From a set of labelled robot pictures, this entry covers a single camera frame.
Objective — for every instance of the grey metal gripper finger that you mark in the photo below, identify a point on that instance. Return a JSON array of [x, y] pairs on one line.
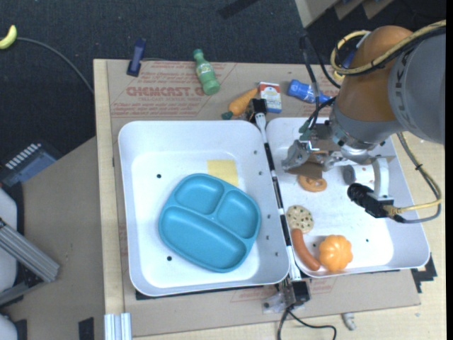
[[293, 156], [329, 162]]

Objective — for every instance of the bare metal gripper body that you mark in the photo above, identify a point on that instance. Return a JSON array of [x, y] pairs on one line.
[[357, 153]]

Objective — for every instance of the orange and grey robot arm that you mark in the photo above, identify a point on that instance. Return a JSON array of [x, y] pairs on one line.
[[389, 90]]

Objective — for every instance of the brown flat square piece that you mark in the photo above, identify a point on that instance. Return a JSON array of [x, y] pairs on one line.
[[309, 171]]

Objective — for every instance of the grey can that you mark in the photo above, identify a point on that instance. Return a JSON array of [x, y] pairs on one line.
[[348, 174]]

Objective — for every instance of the thin black and white rod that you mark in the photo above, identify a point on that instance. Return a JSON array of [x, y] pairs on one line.
[[274, 179]]

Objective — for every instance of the orange pretzel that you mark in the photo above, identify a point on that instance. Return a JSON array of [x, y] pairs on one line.
[[304, 184]]

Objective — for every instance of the beige chocolate chip biscuit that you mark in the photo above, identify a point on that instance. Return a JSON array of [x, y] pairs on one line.
[[300, 218]]

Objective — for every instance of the white and orange carton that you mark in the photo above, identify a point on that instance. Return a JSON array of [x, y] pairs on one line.
[[270, 97]]

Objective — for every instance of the blue bottle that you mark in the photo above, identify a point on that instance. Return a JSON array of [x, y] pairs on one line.
[[299, 90]]

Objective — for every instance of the white plastic tray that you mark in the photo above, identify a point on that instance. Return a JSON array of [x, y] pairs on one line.
[[148, 144], [354, 225]]

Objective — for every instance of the yellow flat square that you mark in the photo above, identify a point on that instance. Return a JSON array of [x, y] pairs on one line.
[[221, 170]]

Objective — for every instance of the orange carrot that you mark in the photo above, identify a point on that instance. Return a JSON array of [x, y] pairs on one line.
[[240, 103]]

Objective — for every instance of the orange pumpkin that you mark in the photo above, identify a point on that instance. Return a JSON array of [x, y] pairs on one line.
[[335, 253]]

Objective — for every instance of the orange sausage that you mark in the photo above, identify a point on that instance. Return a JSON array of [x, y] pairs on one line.
[[304, 251]]

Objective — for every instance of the blue divided plate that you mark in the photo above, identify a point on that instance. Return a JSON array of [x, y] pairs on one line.
[[207, 225]]

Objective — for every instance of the green bottle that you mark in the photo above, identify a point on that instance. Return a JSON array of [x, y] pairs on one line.
[[207, 74]]

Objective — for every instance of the brown cardboard board red print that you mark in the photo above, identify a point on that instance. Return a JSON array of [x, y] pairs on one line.
[[170, 94]]

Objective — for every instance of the yellow banana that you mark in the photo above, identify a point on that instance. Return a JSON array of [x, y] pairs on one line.
[[8, 39]]

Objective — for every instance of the black cylinder on white bracket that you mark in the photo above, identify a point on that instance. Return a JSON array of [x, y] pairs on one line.
[[369, 198]]

